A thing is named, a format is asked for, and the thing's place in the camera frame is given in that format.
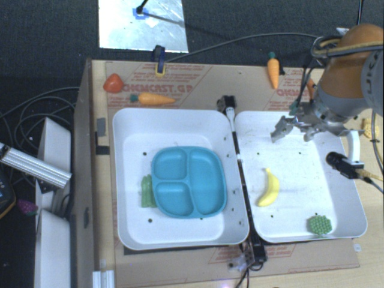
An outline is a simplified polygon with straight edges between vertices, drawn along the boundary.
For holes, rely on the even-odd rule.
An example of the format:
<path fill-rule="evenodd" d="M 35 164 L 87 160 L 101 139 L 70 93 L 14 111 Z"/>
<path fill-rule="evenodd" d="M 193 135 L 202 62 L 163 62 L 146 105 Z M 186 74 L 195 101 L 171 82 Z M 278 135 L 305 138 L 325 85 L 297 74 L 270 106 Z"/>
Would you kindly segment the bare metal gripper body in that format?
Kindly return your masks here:
<path fill-rule="evenodd" d="M 337 137 L 347 136 L 350 132 L 344 126 L 347 118 L 335 114 L 320 103 L 301 103 L 295 116 L 297 117 L 296 127 L 302 133 L 308 127 L 317 128 L 318 133 L 329 132 Z"/>

